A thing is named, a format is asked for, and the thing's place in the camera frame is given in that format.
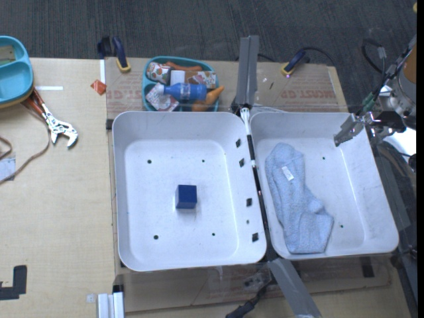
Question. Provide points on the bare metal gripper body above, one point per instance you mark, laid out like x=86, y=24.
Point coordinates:
x=391, y=119

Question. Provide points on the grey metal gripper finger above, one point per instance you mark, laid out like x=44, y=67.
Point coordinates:
x=350, y=135
x=348, y=124

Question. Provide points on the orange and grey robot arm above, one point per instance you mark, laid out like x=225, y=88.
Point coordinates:
x=410, y=78

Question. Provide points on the white plastic tray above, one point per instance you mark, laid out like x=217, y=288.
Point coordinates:
x=185, y=151
x=351, y=190

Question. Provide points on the light blue towel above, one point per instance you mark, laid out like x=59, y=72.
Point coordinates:
x=295, y=197

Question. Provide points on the orange carrot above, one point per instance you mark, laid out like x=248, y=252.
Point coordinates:
x=212, y=97

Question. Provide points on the brown and white printed carton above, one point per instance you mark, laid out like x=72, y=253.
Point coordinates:
x=202, y=78

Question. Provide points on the blue bottle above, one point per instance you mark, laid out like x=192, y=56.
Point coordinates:
x=185, y=91

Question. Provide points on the orange sausage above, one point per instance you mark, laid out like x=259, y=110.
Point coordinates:
x=185, y=67

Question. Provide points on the blue cube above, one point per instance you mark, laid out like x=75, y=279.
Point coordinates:
x=186, y=195

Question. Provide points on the white cube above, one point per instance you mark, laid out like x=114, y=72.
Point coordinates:
x=177, y=77

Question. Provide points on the white and red printed packet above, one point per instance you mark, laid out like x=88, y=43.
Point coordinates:
x=159, y=99

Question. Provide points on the fruit print can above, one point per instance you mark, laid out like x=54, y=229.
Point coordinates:
x=158, y=73

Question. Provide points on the teal divided plate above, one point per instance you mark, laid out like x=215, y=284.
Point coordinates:
x=145, y=91

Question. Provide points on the small red square packet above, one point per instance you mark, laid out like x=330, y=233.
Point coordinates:
x=98, y=87

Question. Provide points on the light blue divided plate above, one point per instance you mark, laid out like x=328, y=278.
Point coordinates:
x=15, y=78

